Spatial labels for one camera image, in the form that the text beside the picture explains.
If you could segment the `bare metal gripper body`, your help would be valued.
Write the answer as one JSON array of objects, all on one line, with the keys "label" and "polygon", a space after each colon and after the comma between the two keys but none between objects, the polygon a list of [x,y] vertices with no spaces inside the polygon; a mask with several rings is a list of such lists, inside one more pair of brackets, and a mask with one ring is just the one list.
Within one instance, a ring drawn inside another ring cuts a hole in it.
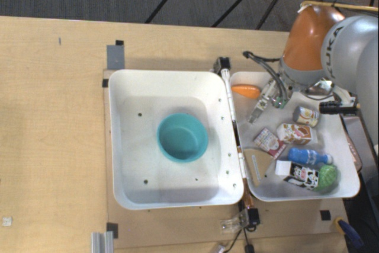
[{"label": "bare metal gripper body", "polygon": [[264,86],[256,107],[258,110],[264,111],[271,104],[275,108],[283,109],[292,94],[291,87],[287,87],[281,78],[271,78]]}]

